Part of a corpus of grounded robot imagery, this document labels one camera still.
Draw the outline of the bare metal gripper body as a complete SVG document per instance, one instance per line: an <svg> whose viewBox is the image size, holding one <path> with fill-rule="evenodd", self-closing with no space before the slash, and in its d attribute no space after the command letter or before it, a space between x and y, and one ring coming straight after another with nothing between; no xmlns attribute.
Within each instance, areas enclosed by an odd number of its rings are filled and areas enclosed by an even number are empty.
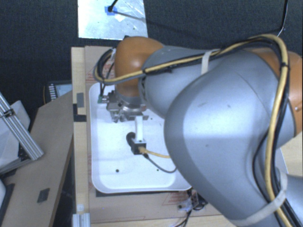
<svg viewBox="0 0 303 227"><path fill-rule="evenodd" d="M143 115L145 105L142 104L139 96L124 96L117 91L111 91L107 95L106 103L106 109L115 123L134 121L139 116L145 120Z"/></svg>

